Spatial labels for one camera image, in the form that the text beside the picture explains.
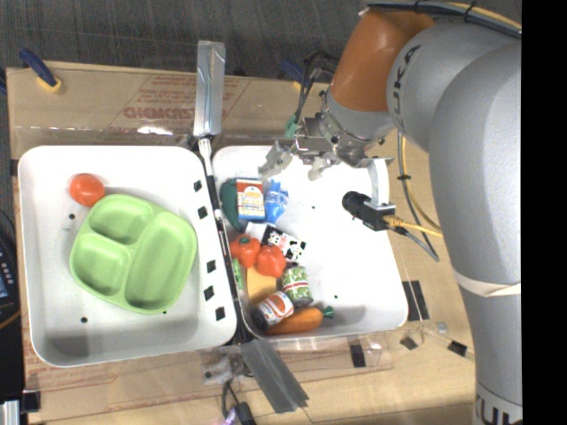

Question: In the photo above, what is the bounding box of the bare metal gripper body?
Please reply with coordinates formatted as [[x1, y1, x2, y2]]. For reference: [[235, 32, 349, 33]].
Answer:
[[291, 112, 383, 168]]

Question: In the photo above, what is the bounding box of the blue toy bottle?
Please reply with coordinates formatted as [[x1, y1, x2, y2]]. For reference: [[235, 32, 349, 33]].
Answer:
[[263, 179, 291, 226]]

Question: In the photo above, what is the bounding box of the orange and white carton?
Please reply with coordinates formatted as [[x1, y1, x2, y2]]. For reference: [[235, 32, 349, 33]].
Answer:
[[235, 177, 267, 223]]

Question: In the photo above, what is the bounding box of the dark green toy pepper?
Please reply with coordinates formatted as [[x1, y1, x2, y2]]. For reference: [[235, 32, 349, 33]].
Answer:
[[219, 179, 245, 234]]

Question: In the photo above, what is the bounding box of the black and white cow carton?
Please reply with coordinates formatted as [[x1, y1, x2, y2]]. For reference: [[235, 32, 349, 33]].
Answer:
[[260, 224, 308, 263]]

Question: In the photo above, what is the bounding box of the orange toy pepper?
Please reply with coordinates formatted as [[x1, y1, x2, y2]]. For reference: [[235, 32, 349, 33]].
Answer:
[[255, 243, 288, 279], [229, 233, 262, 269]]

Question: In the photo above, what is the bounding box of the white plastic tray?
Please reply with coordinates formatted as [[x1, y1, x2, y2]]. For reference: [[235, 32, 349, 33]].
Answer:
[[211, 143, 410, 342], [16, 144, 238, 368]]

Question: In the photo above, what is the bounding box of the green and white can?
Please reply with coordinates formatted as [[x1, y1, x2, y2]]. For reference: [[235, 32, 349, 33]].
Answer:
[[281, 265, 315, 308]]

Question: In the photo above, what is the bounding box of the yellow toy cheese slice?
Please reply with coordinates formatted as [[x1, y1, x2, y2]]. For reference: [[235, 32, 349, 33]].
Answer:
[[245, 265, 278, 305]]

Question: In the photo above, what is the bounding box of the orange and white can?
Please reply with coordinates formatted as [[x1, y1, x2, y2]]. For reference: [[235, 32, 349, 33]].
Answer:
[[252, 290, 295, 331]]

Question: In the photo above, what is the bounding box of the orange toy carrot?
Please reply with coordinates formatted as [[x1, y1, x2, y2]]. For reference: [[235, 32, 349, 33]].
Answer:
[[265, 305, 335, 337]]

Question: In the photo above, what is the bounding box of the green divided plate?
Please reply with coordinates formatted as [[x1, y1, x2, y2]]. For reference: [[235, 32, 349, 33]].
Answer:
[[68, 193, 198, 315]]

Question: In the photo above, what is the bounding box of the brown cardboard board red print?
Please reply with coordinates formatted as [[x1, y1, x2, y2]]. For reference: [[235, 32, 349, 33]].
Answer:
[[6, 59, 478, 425]]

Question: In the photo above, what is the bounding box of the orange toy tomato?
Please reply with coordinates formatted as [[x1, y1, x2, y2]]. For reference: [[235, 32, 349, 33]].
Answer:
[[68, 173, 106, 208]]

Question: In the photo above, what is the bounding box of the black cylinder on white bracket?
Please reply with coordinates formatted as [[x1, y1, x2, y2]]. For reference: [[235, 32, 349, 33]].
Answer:
[[340, 157, 398, 233]]

